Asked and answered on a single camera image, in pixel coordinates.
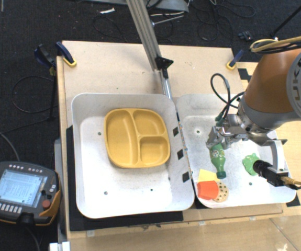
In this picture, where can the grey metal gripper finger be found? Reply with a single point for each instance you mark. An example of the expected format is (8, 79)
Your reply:
(212, 137)
(226, 142)

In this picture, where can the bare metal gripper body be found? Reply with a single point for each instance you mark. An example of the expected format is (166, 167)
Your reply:
(235, 128)

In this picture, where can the green plastic bottle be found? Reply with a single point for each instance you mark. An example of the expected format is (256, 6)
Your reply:
(217, 161)

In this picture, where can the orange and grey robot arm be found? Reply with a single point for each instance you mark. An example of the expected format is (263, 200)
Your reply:
(270, 88)

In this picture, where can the green toy lettuce leaf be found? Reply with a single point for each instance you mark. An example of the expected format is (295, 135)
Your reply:
(248, 163)

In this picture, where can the yellow toy cheese slice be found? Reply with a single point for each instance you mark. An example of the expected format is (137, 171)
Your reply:
(205, 175)

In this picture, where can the white plastic tray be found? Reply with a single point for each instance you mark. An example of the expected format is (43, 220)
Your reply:
(239, 189)
(129, 189)

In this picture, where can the beige dotted biscuit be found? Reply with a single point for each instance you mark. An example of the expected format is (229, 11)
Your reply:
(223, 192)

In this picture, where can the orange block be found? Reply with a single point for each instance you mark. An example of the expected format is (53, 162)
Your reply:
(207, 190)

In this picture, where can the yellow divided plate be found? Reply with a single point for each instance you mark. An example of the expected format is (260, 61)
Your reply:
(121, 140)

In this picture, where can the pale wood board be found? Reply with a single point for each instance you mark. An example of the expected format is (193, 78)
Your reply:
(108, 69)

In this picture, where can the black cylinder on white bracket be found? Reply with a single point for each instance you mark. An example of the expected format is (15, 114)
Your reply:
(269, 172)

